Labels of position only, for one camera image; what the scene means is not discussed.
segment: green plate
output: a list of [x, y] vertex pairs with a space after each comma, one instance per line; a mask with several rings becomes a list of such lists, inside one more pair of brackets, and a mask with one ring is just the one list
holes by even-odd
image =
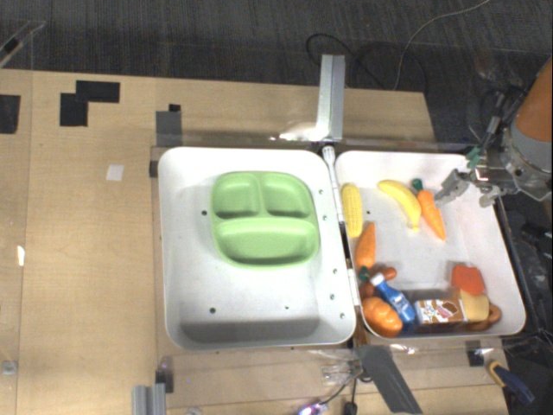
[[219, 255], [243, 267], [285, 267], [319, 251], [319, 226], [305, 183], [279, 172], [232, 172], [211, 193]]

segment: white bottle cap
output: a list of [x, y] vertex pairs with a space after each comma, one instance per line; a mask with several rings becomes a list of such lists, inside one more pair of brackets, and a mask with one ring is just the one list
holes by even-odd
[[378, 286], [380, 283], [384, 281], [384, 275], [382, 275], [382, 272], [379, 272], [374, 277], [371, 278], [371, 283], [373, 286]]

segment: blue bottle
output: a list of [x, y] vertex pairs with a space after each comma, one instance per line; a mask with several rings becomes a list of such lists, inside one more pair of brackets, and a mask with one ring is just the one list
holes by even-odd
[[411, 303], [405, 298], [399, 290], [391, 288], [384, 279], [382, 273], [376, 274], [371, 278], [372, 285], [380, 292], [380, 296], [386, 301], [399, 315], [399, 319], [404, 324], [412, 324], [416, 320], [416, 313]]

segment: yellow corn cob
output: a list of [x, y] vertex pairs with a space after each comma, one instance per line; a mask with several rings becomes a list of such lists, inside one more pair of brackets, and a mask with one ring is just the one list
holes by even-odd
[[357, 238], [363, 231], [363, 205], [361, 204], [361, 193], [357, 186], [347, 183], [341, 190], [342, 207], [346, 219], [347, 236], [351, 239]]

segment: white tray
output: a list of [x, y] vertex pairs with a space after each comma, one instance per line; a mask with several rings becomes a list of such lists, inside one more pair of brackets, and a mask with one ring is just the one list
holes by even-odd
[[[297, 176], [313, 197], [321, 249], [304, 265], [250, 269], [217, 253], [209, 213], [215, 180], [233, 171]], [[327, 166], [304, 150], [175, 148], [158, 167], [165, 323], [181, 348], [337, 344], [355, 312]]]
[[[480, 269], [486, 294], [503, 313], [485, 332], [412, 336], [512, 335], [524, 327], [524, 304], [497, 217], [492, 207], [480, 207], [477, 188], [471, 185], [462, 197], [442, 208], [448, 235], [443, 242], [423, 218], [420, 231], [410, 230], [400, 206], [377, 187], [384, 179], [409, 185], [413, 178], [421, 178], [426, 189], [436, 192], [452, 169], [465, 167], [463, 156], [400, 152], [348, 151], [336, 162], [340, 184], [359, 187], [365, 220], [376, 224], [377, 262], [397, 269], [392, 287], [411, 300], [445, 297], [450, 293], [453, 266], [465, 263]], [[350, 240], [352, 249], [356, 243]]]

